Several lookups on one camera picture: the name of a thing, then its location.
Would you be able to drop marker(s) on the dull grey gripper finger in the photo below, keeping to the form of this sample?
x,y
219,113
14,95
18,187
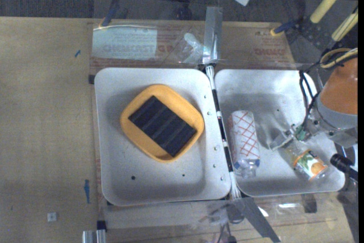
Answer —
x,y
280,140

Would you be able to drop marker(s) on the thin black and white rod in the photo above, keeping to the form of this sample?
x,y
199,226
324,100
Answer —
x,y
219,113

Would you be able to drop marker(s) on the orange plate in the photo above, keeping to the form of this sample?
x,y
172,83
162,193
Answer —
x,y
136,133

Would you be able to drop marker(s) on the brown cardboard board red print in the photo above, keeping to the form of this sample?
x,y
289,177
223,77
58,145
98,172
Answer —
x,y
244,37

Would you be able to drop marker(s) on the clear bottle orange fruit label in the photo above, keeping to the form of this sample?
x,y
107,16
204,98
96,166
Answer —
x,y
310,164

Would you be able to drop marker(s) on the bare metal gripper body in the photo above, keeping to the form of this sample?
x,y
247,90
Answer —
x,y
315,126

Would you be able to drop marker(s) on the clear bottle red lattice label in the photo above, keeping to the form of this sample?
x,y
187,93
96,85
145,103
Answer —
x,y
245,136

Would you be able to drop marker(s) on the black cylinder on white bracket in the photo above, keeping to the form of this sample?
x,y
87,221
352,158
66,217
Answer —
x,y
341,162

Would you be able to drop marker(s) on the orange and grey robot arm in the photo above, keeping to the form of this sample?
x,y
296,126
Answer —
x,y
341,88

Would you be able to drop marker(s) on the white plastic tray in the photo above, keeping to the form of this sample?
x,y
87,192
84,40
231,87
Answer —
x,y
273,91
159,182

